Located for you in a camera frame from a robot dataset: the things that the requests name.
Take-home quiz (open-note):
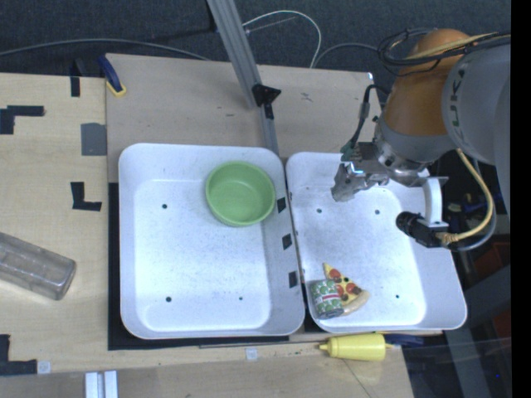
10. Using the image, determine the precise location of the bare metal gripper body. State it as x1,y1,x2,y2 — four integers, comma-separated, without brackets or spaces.
342,140,431,189

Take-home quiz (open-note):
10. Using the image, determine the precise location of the white plastic tray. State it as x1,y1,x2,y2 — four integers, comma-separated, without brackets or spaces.
285,151,469,335
118,142,307,341

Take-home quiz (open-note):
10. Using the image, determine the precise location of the green bowl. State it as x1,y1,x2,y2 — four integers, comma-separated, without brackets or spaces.
204,160,277,228

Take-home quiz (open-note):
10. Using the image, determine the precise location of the toy pizza slice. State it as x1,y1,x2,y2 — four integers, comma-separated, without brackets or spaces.
322,261,371,316

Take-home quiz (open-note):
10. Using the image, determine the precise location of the green and red can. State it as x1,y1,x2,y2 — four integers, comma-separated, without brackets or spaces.
309,279,346,320

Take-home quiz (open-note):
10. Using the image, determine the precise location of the yellow squeeze bottle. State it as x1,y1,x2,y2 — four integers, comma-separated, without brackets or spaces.
318,332,395,362

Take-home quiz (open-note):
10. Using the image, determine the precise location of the pale wood board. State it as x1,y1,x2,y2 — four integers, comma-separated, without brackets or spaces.
105,52,417,373

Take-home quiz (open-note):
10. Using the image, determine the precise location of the clear plastic bottle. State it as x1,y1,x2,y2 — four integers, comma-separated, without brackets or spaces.
0,231,77,302

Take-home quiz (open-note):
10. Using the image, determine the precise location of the black cylinder on white bracket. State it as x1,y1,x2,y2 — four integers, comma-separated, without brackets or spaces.
395,176,451,250

